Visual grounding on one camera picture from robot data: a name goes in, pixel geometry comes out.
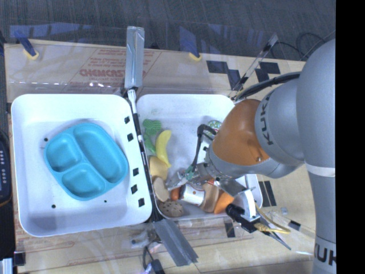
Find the blue plate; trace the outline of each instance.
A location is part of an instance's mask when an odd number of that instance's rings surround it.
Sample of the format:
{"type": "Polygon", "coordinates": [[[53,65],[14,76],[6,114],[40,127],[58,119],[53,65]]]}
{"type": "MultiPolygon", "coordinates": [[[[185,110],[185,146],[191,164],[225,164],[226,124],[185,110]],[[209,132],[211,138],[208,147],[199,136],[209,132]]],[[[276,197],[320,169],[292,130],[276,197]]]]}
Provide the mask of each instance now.
{"type": "Polygon", "coordinates": [[[73,198],[90,200],[118,185],[128,174],[125,154],[97,124],[82,123],[57,134],[44,149],[46,164],[73,198]]]}

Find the yellow banana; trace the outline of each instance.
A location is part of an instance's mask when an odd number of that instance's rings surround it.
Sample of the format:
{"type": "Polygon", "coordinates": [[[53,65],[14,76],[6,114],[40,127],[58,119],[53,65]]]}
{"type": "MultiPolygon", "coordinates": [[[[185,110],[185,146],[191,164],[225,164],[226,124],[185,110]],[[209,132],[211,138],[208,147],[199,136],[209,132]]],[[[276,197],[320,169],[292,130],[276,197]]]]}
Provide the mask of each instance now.
{"type": "Polygon", "coordinates": [[[166,146],[171,137],[171,130],[164,130],[156,139],[156,155],[157,157],[166,163],[167,167],[170,167],[169,158],[166,152],[166,146]]]}

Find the white tray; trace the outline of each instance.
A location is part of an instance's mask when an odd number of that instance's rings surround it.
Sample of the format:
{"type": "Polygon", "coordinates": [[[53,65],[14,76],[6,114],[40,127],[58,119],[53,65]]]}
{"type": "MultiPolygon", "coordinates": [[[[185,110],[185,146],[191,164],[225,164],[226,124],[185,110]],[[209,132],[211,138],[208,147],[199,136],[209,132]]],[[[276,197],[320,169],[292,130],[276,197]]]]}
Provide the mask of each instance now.
{"type": "MultiPolygon", "coordinates": [[[[163,130],[171,130],[172,135],[167,145],[167,154],[171,167],[168,170],[168,178],[178,170],[187,169],[192,164],[197,145],[197,128],[200,124],[208,124],[210,120],[223,122],[227,114],[234,107],[234,103],[223,95],[212,94],[148,94],[143,95],[137,101],[137,111],[142,132],[145,119],[159,120],[163,130]]],[[[206,141],[201,144],[198,163],[204,161],[204,146],[209,146],[206,141]]],[[[247,175],[249,184],[246,184],[245,176],[237,179],[245,187],[252,190],[254,199],[259,207],[262,206],[262,195],[259,188],[257,175],[247,175]]],[[[175,220],[212,218],[226,215],[226,213],[206,213],[195,205],[179,201],[184,207],[184,215],[175,220]]],[[[242,200],[236,198],[237,205],[242,205],[242,200]]]]}
{"type": "Polygon", "coordinates": [[[150,217],[151,199],[126,100],[116,95],[26,94],[13,101],[11,119],[19,219],[27,233],[60,235],[139,224],[150,217]],[[102,126],[129,163],[129,173],[120,184],[88,201],[69,196],[43,158],[45,138],[84,122],[102,126]],[[133,140],[128,141],[128,134],[133,140]]]}

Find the black device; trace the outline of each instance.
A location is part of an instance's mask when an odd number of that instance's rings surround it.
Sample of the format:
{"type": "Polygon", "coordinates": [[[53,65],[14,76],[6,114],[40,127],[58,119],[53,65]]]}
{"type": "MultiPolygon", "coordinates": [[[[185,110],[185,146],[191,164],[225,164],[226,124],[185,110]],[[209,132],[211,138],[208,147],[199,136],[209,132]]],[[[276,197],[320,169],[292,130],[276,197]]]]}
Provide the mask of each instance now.
{"type": "Polygon", "coordinates": [[[0,206],[11,199],[10,149],[4,135],[0,134],[0,206]]]}

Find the carrot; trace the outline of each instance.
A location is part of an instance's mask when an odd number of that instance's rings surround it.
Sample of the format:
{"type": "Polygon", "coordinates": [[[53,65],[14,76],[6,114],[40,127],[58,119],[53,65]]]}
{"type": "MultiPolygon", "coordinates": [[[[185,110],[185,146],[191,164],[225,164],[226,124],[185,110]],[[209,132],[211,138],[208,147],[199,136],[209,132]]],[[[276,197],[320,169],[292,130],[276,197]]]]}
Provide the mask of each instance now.
{"type": "Polygon", "coordinates": [[[234,197],[232,197],[231,195],[229,195],[226,192],[223,192],[217,201],[217,204],[214,208],[214,214],[219,214],[225,211],[226,207],[232,203],[234,200],[234,197]]]}

